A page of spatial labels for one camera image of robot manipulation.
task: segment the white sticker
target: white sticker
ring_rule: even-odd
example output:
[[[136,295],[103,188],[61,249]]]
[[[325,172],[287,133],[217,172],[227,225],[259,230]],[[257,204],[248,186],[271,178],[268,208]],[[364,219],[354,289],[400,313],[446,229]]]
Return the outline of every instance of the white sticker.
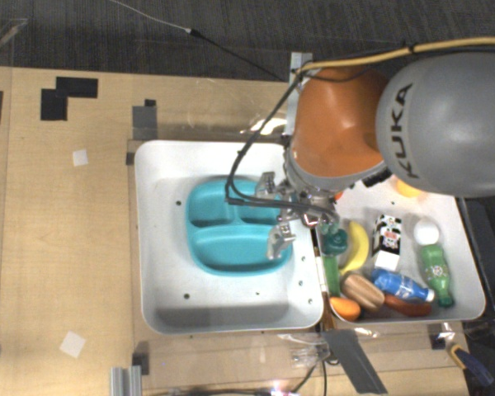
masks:
[[[65,354],[73,356],[73,358],[79,358],[85,342],[86,339],[80,337],[78,334],[68,332],[59,349]]]
[[[85,166],[86,164],[88,164],[88,154],[86,153],[86,149],[73,151],[73,165],[77,167]]]

